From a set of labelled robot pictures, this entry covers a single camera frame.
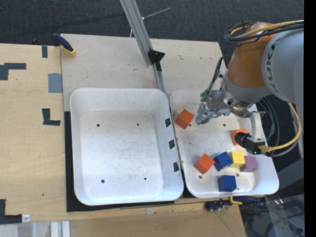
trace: wooden table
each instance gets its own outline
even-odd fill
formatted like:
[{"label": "wooden table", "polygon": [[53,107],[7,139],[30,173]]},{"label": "wooden table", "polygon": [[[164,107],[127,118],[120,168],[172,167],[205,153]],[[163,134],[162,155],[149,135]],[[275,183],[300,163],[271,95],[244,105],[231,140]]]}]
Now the wooden table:
[{"label": "wooden table", "polygon": [[[163,42],[153,40],[153,43],[159,47]],[[208,70],[209,66],[216,66],[221,56],[220,48],[217,43],[201,44],[211,47],[209,52],[215,52],[205,63]],[[148,207],[67,212],[63,93],[48,90],[48,75],[62,74],[64,54],[56,46],[48,46],[47,54],[47,58],[43,58],[42,46],[39,45],[0,44],[0,65],[26,63],[25,70],[9,69],[8,80],[0,80],[0,199],[6,199],[6,215],[30,215],[31,222],[70,220],[71,226],[76,226],[72,228],[73,236],[84,236],[83,228],[90,233],[97,231],[96,228],[87,230],[89,227],[83,227],[82,223],[91,222],[92,227],[102,222],[102,229],[114,221],[118,222],[117,227],[127,224],[131,228],[140,222],[148,222],[149,225],[141,228],[142,235],[138,236],[147,235],[155,224],[161,224],[161,228],[168,224],[169,228],[165,230],[173,231],[170,222],[177,222],[177,226],[182,226],[180,232],[185,233],[186,222],[190,219],[195,222],[195,218],[200,218],[208,228],[217,229],[217,233],[227,231],[231,236],[245,236],[238,206],[219,212],[206,212],[203,209],[203,202],[218,200],[216,198],[179,198],[174,204],[152,207],[150,215]],[[174,56],[180,61],[186,59],[180,53]],[[204,79],[207,87],[205,75],[198,77]],[[166,73],[166,89],[170,92],[175,85],[170,80],[175,79]],[[50,119],[60,120],[60,125],[43,124],[44,108],[50,109]],[[200,228],[199,223],[192,227]]]}]

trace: orange cylinder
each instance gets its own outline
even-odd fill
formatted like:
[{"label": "orange cylinder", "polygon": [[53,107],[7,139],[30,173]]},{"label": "orange cylinder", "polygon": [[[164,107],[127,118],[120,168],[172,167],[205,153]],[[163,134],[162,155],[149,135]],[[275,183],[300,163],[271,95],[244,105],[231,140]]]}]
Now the orange cylinder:
[{"label": "orange cylinder", "polygon": [[[253,24],[247,29],[250,32],[265,26],[271,25],[268,22]],[[228,80],[241,87],[263,87],[266,86],[261,74],[261,59],[268,42],[274,35],[260,37],[256,42],[247,43],[256,40],[250,39],[241,41],[243,44],[235,48],[232,59],[227,67]]]}]

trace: block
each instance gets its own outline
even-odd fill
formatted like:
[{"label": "block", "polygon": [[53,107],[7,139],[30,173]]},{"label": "block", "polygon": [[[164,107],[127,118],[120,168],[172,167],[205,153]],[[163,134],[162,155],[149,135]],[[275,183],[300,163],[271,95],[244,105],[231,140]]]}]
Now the block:
[{"label": "block", "polygon": [[243,155],[242,151],[231,151],[229,153],[229,156],[233,161],[233,163],[231,163],[229,167],[240,168],[245,164],[245,156]]},{"label": "block", "polygon": [[220,171],[222,168],[233,163],[232,159],[229,157],[227,152],[219,154],[217,157],[214,158],[214,161],[214,166],[217,169],[217,171]]},{"label": "block", "polygon": [[235,140],[235,135],[238,134],[239,132],[248,133],[247,129],[237,129],[234,132],[232,132],[231,139],[232,139],[232,142],[235,146],[238,145],[238,143]]},{"label": "block", "polygon": [[245,164],[240,167],[241,172],[253,172],[258,168],[255,156],[245,156]]},{"label": "block", "polygon": [[175,123],[179,125],[180,127],[182,127],[183,129],[186,129],[187,126],[191,123],[193,118],[194,118],[194,115],[192,113],[190,113],[186,109],[183,109],[179,117],[176,119]]},{"label": "block", "polygon": [[209,157],[207,154],[204,154],[195,164],[194,168],[196,168],[201,174],[207,172],[215,161]]},{"label": "block", "polygon": [[232,192],[237,189],[235,176],[223,175],[218,178],[218,190],[220,192]]}]

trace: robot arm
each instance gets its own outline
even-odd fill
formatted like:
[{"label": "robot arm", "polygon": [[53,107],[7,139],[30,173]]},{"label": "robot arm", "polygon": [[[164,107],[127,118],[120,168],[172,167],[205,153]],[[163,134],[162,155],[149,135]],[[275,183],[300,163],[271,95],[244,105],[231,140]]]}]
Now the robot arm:
[{"label": "robot arm", "polygon": [[230,113],[248,118],[252,114],[248,109],[253,104],[274,94],[295,104],[304,132],[304,21],[284,25],[249,24],[240,36],[242,41],[238,42],[232,55],[220,89],[212,90],[218,77],[217,67],[209,88],[201,95],[197,124]]}]

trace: white tray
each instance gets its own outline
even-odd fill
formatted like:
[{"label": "white tray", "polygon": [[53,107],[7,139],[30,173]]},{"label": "white tray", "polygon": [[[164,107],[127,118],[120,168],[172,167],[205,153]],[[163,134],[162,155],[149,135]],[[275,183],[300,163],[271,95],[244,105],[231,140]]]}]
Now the white tray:
[{"label": "white tray", "polygon": [[72,93],[70,106],[79,201],[172,201],[182,194],[174,130],[166,125],[171,120],[169,103],[162,91],[80,88]]},{"label": "white tray", "polygon": [[[178,90],[170,96],[170,106],[173,114],[183,109],[197,115],[201,91]],[[186,185],[190,193],[198,198],[268,195],[278,190],[279,181],[272,158],[256,155],[258,169],[251,173],[240,172],[239,168],[225,167],[220,171],[212,166],[205,174],[194,168],[196,161],[207,154],[215,158],[222,152],[243,151],[245,156],[251,156],[241,146],[234,146],[230,133],[236,129],[245,128],[251,133],[249,118],[239,118],[234,114],[227,117],[213,118],[207,124],[197,125],[195,118],[186,129],[175,124],[180,158],[182,161]],[[234,175],[237,189],[231,193],[218,190],[218,178],[222,175]]]}]

